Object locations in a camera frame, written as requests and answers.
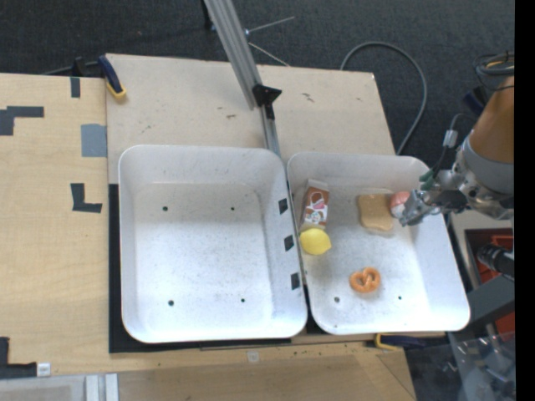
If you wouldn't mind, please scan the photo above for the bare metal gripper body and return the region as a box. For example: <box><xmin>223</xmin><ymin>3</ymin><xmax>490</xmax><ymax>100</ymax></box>
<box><xmin>420</xmin><ymin>168</ymin><xmax>515</xmax><ymax>221</ymax></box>

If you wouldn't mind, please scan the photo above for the tan bread slice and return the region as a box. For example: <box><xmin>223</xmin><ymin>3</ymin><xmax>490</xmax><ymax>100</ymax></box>
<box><xmin>355</xmin><ymin>187</ymin><xmax>395</xmax><ymax>236</ymax></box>

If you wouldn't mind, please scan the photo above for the black cylinder on white bracket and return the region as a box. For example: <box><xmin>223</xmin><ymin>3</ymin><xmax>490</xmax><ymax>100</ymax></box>
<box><xmin>476</xmin><ymin>242</ymin><xmax>515</xmax><ymax>282</ymax></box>

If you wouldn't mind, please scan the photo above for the pink and white toy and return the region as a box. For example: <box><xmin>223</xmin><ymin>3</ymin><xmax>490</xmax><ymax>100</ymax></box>
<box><xmin>390</xmin><ymin>190</ymin><xmax>412</xmax><ymax>219</ymax></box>

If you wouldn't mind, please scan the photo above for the yellow lemon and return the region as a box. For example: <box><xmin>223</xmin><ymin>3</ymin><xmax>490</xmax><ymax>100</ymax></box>
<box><xmin>298</xmin><ymin>227</ymin><xmax>333</xmax><ymax>256</ymax></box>

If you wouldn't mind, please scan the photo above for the brown carton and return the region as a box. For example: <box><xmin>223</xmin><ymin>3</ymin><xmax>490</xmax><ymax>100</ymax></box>
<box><xmin>299</xmin><ymin>178</ymin><xmax>331</xmax><ymax>231</ymax></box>

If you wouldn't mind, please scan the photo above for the orange pretzel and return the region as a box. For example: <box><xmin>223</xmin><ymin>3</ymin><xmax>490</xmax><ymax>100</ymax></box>
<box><xmin>349</xmin><ymin>266</ymin><xmax>382</xmax><ymax>296</ymax></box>

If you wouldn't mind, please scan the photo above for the white plastic tray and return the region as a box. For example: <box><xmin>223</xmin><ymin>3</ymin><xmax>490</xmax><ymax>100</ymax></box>
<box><xmin>118</xmin><ymin>144</ymin><xmax>309</xmax><ymax>345</ymax></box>
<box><xmin>286</xmin><ymin>151</ymin><xmax>472</xmax><ymax>337</ymax></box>

